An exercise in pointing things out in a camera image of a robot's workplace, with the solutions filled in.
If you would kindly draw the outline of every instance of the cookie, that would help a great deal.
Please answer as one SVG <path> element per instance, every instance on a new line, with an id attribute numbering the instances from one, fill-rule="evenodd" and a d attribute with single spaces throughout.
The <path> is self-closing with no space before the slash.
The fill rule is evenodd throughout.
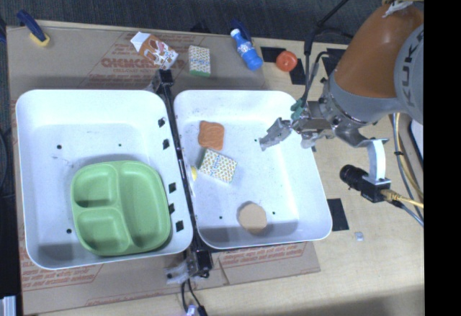
<path id="1" fill-rule="evenodd" d="M 237 215 L 239 224 L 251 234 L 258 234 L 267 226 L 266 212 L 254 202 L 247 202 L 240 206 Z"/>
<path id="2" fill-rule="evenodd" d="M 213 122 L 200 122 L 199 145 L 221 151 L 224 145 L 224 126 Z"/>

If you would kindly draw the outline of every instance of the orange ball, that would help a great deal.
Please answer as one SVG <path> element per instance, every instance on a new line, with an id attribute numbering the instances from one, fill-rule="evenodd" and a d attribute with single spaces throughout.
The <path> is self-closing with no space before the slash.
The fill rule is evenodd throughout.
<path id="1" fill-rule="evenodd" d="M 282 51 L 275 60 L 275 65 L 281 71 L 292 71 L 297 65 L 297 57 L 291 51 Z"/>

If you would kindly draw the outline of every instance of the beige table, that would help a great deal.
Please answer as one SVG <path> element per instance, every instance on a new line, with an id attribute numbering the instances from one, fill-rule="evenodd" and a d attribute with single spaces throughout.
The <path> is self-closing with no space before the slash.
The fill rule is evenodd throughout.
<path id="1" fill-rule="evenodd" d="M 212 38 L 213 42 L 225 38 L 206 36 Z M 258 48 L 287 48 L 299 58 L 304 58 L 302 42 L 261 38 L 255 38 L 254 42 Z M 328 46 L 344 48 L 315 43 L 313 58 Z M 303 87 L 293 86 L 289 75 L 279 71 L 274 64 L 265 63 L 263 72 L 265 83 L 261 85 L 262 88 L 285 91 L 296 99 L 303 93 Z M 320 96 L 319 80 L 322 76 L 325 76 L 323 67 L 313 84 L 310 99 Z M 33 82 L 40 85 L 40 74 L 25 77 L 23 81 L 16 79 L 15 87 L 28 81 L 32 82 L 28 88 L 34 86 Z M 393 131 L 389 120 L 384 118 L 377 125 L 364 128 L 362 132 L 368 137 L 391 139 L 385 145 L 386 176 L 392 180 L 392 188 L 404 194 L 404 185 L 393 155 Z M 348 163 L 368 170 L 365 149 L 353 149 L 335 138 L 319 140 L 316 150 L 315 158 L 326 196 L 328 199 L 341 199 L 349 230 L 332 232 L 326 239 L 313 244 L 320 272 L 197 290 L 195 293 L 206 306 L 208 314 L 424 315 L 423 229 L 403 210 L 385 202 L 372 204 L 362 198 L 358 191 L 348 190 L 347 185 L 340 180 L 339 171 Z M 357 240 L 356 233 L 361 233 L 363 240 Z M 72 292 L 69 291 L 66 296 L 72 297 Z M 188 301 L 192 300 L 189 293 L 186 297 Z M 183 314 L 181 295 L 170 294 L 52 312 L 49 315 Z"/>

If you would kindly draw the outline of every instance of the bottle cap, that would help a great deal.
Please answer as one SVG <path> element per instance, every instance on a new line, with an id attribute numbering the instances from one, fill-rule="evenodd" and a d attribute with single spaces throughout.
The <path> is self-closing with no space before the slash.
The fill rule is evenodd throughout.
<path id="1" fill-rule="evenodd" d="M 275 65 L 281 71 L 292 71 L 297 65 L 297 57 L 291 51 L 282 51 L 275 60 Z"/>
<path id="2" fill-rule="evenodd" d="M 233 36 L 237 35 L 238 33 L 240 33 L 240 30 L 239 30 L 238 28 L 235 28 L 235 29 L 230 33 L 230 35 L 231 35 L 231 37 L 233 37 Z"/>

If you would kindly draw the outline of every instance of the blue water bottle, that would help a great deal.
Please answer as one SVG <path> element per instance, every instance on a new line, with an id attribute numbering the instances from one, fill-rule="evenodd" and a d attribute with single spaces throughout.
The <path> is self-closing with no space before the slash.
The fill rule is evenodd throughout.
<path id="1" fill-rule="evenodd" d="M 233 30 L 230 36 L 236 41 L 237 52 L 245 60 L 250 71 L 255 71 L 262 67 L 263 60 L 258 56 L 251 42 L 242 37 L 240 30 Z"/>

